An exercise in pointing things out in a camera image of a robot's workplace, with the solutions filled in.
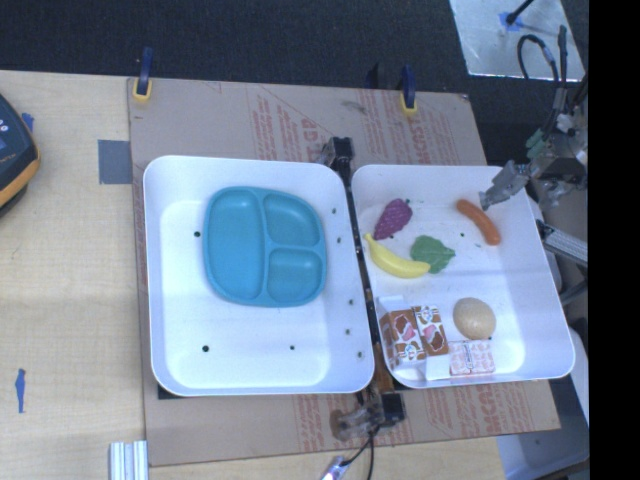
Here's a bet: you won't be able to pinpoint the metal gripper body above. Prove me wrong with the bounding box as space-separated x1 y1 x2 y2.
529 135 589 185

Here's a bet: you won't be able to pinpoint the orange sausage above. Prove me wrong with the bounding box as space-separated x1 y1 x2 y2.
455 198 502 247

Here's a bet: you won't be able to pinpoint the white plastic tray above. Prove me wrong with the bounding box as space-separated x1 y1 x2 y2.
350 163 576 390
142 155 376 398

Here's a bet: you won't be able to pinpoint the green lettuce leaf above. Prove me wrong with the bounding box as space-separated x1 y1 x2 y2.
409 234 457 275

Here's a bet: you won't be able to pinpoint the purple grapes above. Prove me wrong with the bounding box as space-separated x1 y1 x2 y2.
372 197 414 242

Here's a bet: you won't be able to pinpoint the yellow banana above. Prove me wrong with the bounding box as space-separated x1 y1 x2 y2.
363 232 432 280

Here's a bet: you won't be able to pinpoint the thin black rod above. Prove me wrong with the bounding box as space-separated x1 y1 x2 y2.
337 161 385 392

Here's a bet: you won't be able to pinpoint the brown and pink carton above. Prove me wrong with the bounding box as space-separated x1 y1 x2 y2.
411 304 450 358

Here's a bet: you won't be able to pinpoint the small orange and white carton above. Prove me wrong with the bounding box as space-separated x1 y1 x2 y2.
447 339 497 377

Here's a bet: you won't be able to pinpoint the brown and white milk carton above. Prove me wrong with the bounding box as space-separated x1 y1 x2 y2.
375 295 429 382

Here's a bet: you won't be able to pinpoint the blue divided plate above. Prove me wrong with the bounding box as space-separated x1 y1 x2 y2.
202 185 329 309

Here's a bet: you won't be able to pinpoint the brown cardboard board red print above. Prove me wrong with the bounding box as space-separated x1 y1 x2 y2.
126 76 562 468

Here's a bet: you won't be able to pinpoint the black block with thin wires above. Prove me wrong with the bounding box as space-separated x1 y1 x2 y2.
328 136 354 167
381 392 407 425

